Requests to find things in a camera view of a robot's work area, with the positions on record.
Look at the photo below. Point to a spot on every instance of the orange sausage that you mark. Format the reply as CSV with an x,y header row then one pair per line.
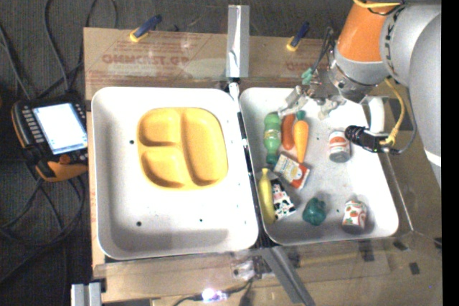
x,y
288,132

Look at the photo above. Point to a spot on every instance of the white and red carton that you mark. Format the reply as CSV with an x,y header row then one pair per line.
x,y
292,172

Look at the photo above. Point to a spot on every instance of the yellow banana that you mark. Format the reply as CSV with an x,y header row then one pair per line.
x,y
266,197

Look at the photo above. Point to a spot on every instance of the cow print carton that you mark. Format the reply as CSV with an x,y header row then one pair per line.
x,y
282,202

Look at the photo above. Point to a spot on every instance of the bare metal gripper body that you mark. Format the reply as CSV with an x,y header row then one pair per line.
x,y
328,86

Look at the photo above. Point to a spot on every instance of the orange carrot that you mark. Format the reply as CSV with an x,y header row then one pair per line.
x,y
301,138

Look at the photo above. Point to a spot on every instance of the white plastic tray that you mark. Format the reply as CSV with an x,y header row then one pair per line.
x,y
333,186
172,218

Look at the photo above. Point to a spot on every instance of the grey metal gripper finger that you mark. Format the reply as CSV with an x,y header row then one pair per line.
x,y
329,105
295,100

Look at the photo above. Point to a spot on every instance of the white can tomato print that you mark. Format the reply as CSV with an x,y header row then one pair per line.
x,y
354,214

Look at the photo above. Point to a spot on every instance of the brown cardboard board red print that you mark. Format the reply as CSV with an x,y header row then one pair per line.
x,y
150,57

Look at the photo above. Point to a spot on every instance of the green broccoli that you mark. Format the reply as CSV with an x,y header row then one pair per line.
x,y
314,212

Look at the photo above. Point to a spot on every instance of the green plastic bottle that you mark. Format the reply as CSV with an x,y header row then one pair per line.
x,y
272,136

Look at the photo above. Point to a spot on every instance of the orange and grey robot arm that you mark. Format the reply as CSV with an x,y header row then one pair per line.
x,y
412,53

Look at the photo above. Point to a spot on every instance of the black cylinder on white bracket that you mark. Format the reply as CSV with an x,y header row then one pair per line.
x,y
365,138

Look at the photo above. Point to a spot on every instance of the yellow divided plate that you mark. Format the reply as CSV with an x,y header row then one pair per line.
x,y
201,150

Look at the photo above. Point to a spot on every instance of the white can orange label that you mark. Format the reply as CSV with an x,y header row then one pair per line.
x,y
339,147

